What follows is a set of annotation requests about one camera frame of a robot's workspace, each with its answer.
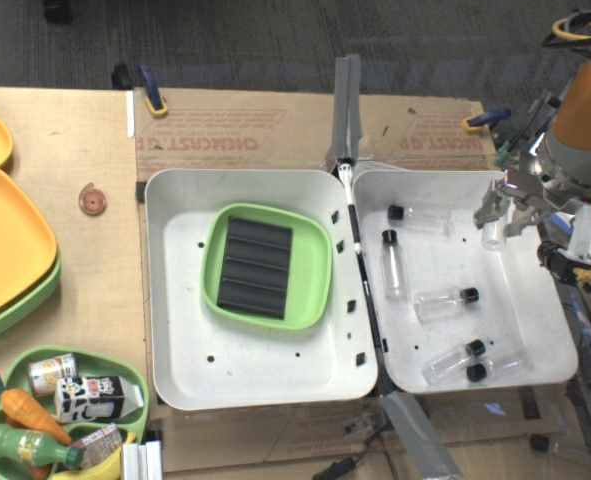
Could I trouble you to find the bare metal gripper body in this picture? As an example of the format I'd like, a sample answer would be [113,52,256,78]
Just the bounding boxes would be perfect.
[504,141,591,215]

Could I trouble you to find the clear plastic bottle black cap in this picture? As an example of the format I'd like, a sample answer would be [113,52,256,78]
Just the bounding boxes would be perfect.
[386,204,455,237]
[420,338,487,387]
[528,432,591,472]
[380,229,409,301]
[413,286,481,324]
[465,349,534,384]

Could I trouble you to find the white plastic tray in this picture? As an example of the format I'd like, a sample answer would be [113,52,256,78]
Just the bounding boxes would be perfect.
[350,169,580,396]
[143,167,380,412]

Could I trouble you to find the thin black and white rod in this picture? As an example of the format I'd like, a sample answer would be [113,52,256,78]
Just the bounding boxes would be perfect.
[336,163,392,395]

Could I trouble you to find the brown cardboard board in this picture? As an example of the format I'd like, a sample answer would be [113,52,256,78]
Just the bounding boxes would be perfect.
[133,86,567,474]

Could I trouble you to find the black ribbed holder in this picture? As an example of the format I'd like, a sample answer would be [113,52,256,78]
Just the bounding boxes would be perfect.
[216,215,295,321]

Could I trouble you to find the pink round sausage slice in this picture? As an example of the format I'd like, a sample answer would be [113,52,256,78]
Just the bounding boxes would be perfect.
[77,182,108,217]

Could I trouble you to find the green divided plate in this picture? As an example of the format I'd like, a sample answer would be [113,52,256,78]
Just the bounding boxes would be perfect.
[0,344,152,480]

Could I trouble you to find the white cow print carton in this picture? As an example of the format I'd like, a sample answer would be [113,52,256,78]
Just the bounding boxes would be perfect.
[53,375,146,425]

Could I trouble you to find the small pink carton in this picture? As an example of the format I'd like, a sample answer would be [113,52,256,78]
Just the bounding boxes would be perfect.
[68,422,125,471]

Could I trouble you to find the small red and white can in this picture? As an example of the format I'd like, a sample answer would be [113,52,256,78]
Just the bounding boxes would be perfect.
[26,352,79,398]

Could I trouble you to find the yellow banana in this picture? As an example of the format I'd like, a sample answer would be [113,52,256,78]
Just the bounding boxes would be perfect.
[49,431,139,480]

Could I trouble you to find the black chair wheel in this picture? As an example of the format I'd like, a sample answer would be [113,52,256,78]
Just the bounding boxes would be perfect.
[41,0,72,25]

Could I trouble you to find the orange carrot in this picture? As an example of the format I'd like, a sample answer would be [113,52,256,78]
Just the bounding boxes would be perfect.
[0,373,73,447]

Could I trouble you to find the green bottle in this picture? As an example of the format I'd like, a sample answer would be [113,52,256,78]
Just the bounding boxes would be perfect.
[0,422,84,470]

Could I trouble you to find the black cylinder on white bracket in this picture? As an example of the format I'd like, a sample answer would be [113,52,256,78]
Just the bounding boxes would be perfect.
[536,204,591,287]

